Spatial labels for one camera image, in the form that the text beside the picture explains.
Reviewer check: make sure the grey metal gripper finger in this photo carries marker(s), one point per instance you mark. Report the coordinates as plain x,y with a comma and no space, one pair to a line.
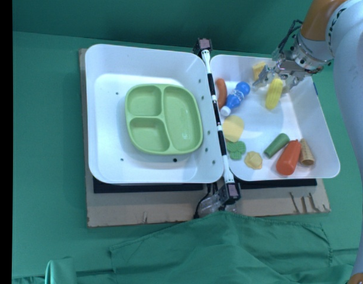
292,83
262,77

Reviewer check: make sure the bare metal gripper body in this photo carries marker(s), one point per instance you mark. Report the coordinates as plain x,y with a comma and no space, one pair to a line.
291,65

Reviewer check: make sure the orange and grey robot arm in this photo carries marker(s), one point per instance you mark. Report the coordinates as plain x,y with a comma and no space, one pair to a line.
350,69

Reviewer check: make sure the yellow toy cheese wedge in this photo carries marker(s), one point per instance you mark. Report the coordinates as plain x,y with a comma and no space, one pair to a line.
258,69

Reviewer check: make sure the yellow toy corn cob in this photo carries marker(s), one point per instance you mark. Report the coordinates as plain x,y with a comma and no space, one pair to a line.
273,95

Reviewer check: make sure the blue plastic bottle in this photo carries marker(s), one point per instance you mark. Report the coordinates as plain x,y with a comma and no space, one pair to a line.
235,98

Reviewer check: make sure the white plastic tray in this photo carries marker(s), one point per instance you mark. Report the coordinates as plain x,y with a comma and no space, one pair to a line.
110,158
276,123

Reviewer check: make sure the orange toy sausage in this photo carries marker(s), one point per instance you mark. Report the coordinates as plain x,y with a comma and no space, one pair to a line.
222,95

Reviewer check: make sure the thin black and white rod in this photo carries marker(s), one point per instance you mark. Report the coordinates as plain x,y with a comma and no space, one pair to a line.
211,84

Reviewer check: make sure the yellow toy potato chip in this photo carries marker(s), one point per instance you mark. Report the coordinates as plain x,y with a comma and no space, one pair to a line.
233,129

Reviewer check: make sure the green toy cucumber piece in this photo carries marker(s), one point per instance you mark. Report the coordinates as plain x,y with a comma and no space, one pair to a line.
276,146

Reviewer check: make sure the tan toy ice cream cone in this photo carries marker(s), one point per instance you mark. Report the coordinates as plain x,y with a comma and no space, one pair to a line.
307,155

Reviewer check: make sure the orange plastic bottle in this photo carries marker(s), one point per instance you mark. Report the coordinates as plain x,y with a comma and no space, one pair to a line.
288,158

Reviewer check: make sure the green toy lettuce leaf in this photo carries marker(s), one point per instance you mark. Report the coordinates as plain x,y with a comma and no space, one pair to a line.
237,151

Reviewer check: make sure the small yellow toy food piece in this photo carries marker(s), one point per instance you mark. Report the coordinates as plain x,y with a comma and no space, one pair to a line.
253,160

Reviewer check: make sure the green divided plate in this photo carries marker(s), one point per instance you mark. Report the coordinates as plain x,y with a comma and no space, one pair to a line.
178,117

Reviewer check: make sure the green cloth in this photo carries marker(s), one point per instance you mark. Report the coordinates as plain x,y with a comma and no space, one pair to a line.
228,247

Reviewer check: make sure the brown cardboard board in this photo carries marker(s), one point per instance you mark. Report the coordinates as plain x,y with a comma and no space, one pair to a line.
140,206

